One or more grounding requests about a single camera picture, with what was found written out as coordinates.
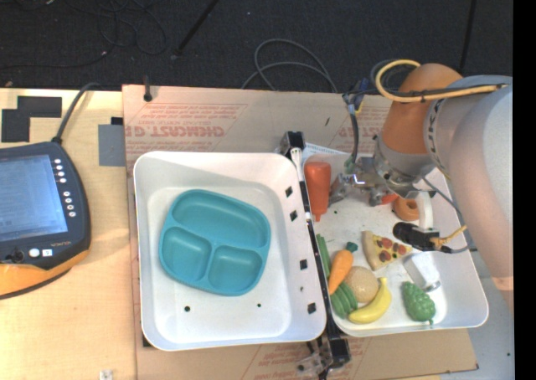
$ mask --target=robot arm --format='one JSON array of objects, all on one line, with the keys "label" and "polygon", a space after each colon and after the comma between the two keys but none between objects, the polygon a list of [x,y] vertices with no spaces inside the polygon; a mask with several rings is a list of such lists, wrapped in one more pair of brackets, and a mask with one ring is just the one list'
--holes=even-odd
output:
[{"label": "robot arm", "polygon": [[394,98],[374,156],[356,163],[361,181],[375,176],[370,204],[388,193],[416,198],[414,184],[438,167],[513,313],[512,78],[462,78],[441,64],[416,64],[399,92],[413,98]]}]

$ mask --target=blue screen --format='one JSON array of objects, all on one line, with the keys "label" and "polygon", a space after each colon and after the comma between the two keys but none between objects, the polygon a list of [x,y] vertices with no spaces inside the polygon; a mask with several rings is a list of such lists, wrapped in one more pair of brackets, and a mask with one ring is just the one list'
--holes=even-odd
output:
[{"label": "blue screen", "polygon": [[65,231],[49,156],[0,161],[0,241]]}]

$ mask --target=yellow banana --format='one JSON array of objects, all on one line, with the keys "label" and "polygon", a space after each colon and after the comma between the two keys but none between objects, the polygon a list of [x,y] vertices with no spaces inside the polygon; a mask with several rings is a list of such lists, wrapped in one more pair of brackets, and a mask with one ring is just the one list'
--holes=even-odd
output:
[{"label": "yellow banana", "polygon": [[377,321],[391,305],[391,292],[387,287],[387,278],[379,278],[379,289],[376,296],[365,307],[350,312],[348,320],[353,323],[370,323]]}]

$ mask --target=potato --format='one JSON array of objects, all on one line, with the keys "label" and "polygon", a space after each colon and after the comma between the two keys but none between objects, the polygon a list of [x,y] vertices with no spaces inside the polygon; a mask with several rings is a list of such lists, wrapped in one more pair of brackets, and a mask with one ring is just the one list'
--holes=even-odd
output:
[{"label": "potato", "polygon": [[378,292],[378,279],[367,267],[353,266],[344,281],[352,289],[355,299],[360,303],[372,301]]}]

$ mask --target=plastic tray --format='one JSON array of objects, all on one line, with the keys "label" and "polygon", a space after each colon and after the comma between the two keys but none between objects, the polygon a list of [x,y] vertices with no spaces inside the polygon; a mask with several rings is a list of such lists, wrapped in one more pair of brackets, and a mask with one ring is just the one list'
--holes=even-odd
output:
[{"label": "plastic tray", "polygon": [[[156,348],[310,341],[326,312],[294,164],[275,153],[152,151],[134,166],[142,330]],[[160,233],[173,202],[205,190],[259,209],[271,228],[264,271],[243,295],[185,285],[162,267]]]},{"label": "plastic tray", "polygon": [[242,295],[262,276],[270,239],[270,223],[255,206],[193,189],[170,207],[158,255],[167,273],[186,285]]},{"label": "plastic tray", "polygon": [[[315,154],[307,160],[329,162],[332,165],[332,180],[334,180],[337,174],[343,171],[343,164],[347,159],[348,154]],[[445,178],[437,169],[429,174],[427,179],[445,195],[450,196]],[[439,194],[431,199],[431,207],[433,227],[440,231],[442,237],[453,233],[460,227],[455,209]],[[327,249],[332,257],[338,250],[343,249],[349,240],[357,243],[359,249],[353,253],[353,264],[369,267],[362,251],[363,231],[370,230],[397,241],[392,230],[394,224],[399,221],[390,204],[371,207],[368,194],[354,189],[347,193],[344,200],[332,204],[320,221],[314,223],[314,229],[317,234],[325,238]],[[453,249],[464,248],[465,236],[463,234],[456,236],[448,246]],[[427,322],[412,321],[406,314],[401,286],[404,281],[413,280],[405,268],[405,259],[401,259],[400,262],[394,262],[374,272],[377,277],[387,278],[391,290],[393,298],[387,312],[377,321],[369,324],[355,324],[334,315],[339,328],[350,336],[380,336],[482,325],[488,316],[488,304],[469,250],[458,254],[432,252],[430,258],[439,272],[441,282],[441,286],[429,293],[436,307],[432,325]]]}]

